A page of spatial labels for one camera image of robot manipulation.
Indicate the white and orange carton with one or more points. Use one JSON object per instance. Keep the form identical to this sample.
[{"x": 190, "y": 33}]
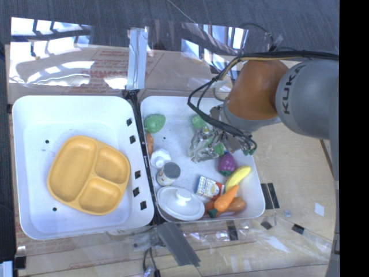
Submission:
[{"x": 208, "y": 187}]

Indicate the white plastic tray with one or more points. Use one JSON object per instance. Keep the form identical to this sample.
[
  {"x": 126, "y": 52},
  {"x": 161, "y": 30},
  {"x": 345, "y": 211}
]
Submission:
[
  {"x": 178, "y": 131},
  {"x": 80, "y": 117}
]

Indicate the small green toy vegetable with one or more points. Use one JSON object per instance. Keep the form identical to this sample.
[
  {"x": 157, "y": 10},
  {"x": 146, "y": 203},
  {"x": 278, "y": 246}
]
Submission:
[{"x": 199, "y": 122}]

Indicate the brown sausage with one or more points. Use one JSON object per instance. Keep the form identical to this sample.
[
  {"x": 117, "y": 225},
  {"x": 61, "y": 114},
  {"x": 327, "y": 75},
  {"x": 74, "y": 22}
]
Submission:
[{"x": 237, "y": 205}]

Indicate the small orange toy food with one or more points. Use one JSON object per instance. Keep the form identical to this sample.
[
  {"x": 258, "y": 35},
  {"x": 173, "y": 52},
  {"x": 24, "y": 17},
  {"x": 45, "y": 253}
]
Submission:
[{"x": 149, "y": 144}]

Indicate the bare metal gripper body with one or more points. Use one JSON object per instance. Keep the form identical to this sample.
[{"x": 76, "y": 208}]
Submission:
[{"x": 234, "y": 143}]

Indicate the clear plastic bottle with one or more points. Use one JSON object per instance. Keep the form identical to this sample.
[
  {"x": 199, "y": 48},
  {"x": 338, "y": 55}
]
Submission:
[{"x": 199, "y": 149}]

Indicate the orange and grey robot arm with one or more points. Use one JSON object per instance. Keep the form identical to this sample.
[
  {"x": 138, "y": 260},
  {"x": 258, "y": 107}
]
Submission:
[{"x": 305, "y": 97}]

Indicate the green broccoli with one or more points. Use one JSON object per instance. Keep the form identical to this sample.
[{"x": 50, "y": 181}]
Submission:
[{"x": 155, "y": 123}]

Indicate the yellow banana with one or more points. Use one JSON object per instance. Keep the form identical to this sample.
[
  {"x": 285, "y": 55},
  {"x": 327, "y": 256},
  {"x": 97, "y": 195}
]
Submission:
[{"x": 237, "y": 177}]

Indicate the orange carrot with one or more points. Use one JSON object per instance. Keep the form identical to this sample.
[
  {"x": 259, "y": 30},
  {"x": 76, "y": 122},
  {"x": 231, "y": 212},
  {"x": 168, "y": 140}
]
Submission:
[{"x": 226, "y": 200}]

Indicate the small can with grey lid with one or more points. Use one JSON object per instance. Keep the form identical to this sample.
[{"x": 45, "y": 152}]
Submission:
[{"x": 168, "y": 173}]

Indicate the yellow divided plate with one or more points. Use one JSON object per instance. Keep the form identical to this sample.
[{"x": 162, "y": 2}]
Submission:
[{"x": 86, "y": 173}]

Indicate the brown cardboard board, red print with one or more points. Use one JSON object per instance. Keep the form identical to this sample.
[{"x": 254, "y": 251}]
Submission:
[{"x": 173, "y": 68}]

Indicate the white bowl with lid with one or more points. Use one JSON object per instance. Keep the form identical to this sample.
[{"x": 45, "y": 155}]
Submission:
[{"x": 180, "y": 202}]

